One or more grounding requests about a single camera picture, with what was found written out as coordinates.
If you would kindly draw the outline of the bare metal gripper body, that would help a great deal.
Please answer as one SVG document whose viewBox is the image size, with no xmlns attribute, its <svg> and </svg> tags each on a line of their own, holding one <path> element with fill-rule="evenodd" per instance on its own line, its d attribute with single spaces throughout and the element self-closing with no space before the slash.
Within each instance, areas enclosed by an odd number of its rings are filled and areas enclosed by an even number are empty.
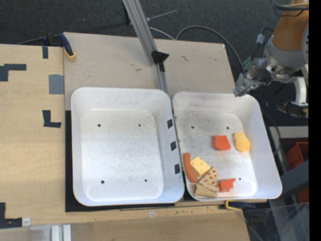
<svg viewBox="0 0 321 241">
<path fill-rule="evenodd" d="M 244 61 L 245 78 L 258 85 L 265 85 L 272 81 L 288 83 L 298 68 L 288 68 L 274 58 L 252 58 Z"/>
</svg>

